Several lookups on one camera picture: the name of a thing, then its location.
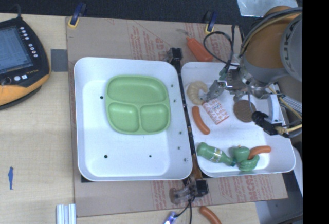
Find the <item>blue mark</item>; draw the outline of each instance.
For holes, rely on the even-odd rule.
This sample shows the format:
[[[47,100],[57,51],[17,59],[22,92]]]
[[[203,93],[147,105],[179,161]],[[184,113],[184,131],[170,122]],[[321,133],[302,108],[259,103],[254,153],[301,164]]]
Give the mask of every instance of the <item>blue mark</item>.
[[[8,178],[9,178],[9,184],[10,184],[10,190],[13,190],[12,188],[12,179],[14,177],[14,168],[10,167],[9,172],[8,172]]]

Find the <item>white tray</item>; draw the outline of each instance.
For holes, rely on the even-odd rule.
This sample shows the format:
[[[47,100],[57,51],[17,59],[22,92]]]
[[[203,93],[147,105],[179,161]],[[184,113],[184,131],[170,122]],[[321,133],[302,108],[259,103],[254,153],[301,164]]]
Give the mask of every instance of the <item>white tray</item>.
[[[105,87],[111,77],[122,74],[152,76],[164,83],[171,109],[170,125],[165,131],[128,135],[111,128],[105,111]],[[160,61],[82,58],[75,64],[74,79],[78,166],[85,178],[173,180],[190,175],[189,136],[178,76],[172,65]]]
[[[190,62],[182,67],[181,76],[184,85],[184,91],[187,91],[189,84],[195,81],[203,81],[210,85],[217,80],[219,72],[224,67],[223,63],[201,63]],[[265,133],[262,128],[255,123],[245,123],[238,120],[233,113],[233,95],[228,91],[224,91],[218,100],[223,108],[229,114],[229,117],[219,124],[215,124],[206,111],[200,106],[200,114],[203,121],[210,128],[210,134],[204,135],[195,125],[192,116],[192,107],[194,104],[186,95],[186,103],[191,121],[191,127],[194,137],[195,147],[200,142],[215,146],[230,155],[229,149],[232,146],[246,146],[252,148],[258,145],[271,146],[271,152],[268,154],[260,154],[260,160],[257,167],[253,171],[242,172],[237,166],[230,167],[223,163],[213,163],[203,157],[197,157],[200,169],[210,177],[227,177],[237,175],[251,174],[268,174],[289,172],[295,167],[295,154],[290,139],[280,135],[270,136]],[[251,97],[252,103],[256,109],[268,114],[268,106],[266,100],[259,100]]]

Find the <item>toy bottle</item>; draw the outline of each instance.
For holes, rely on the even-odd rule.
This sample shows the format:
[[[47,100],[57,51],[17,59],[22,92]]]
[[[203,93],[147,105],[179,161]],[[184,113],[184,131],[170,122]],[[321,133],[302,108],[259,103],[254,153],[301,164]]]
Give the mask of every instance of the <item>toy bottle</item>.
[[[202,142],[196,149],[196,154],[202,156],[214,163],[225,163],[229,166],[235,166],[236,161],[234,158],[228,157],[222,150],[209,146]]]

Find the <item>gray tape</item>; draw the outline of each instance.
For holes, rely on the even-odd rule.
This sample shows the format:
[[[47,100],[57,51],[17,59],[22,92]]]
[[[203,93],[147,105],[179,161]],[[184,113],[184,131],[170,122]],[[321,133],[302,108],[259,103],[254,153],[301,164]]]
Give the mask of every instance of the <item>gray tape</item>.
[[[67,50],[51,49],[51,71],[60,72],[68,70]]]

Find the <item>blue and yellow clamp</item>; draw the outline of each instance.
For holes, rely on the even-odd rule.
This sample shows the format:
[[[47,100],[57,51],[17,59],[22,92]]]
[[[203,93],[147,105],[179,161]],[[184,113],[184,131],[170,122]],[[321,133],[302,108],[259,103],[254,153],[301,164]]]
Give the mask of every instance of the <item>blue and yellow clamp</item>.
[[[87,5],[85,3],[82,3],[82,2],[80,2],[77,5],[77,7],[76,7],[76,9],[75,9],[75,11],[73,13],[73,16],[71,16],[69,18],[68,23],[67,23],[67,25],[70,28],[75,29],[77,27],[77,25],[79,23],[79,20],[80,20],[79,17],[84,16],[86,14],[86,12],[87,12],[86,7],[87,7]]]
[[[213,11],[212,13],[208,11],[204,16],[204,21],[208,22],[206,24],[205,28],[205,34],[208,35],[214,31],[215,28],[215,22],[217,19],[218,13],[216,11]]]

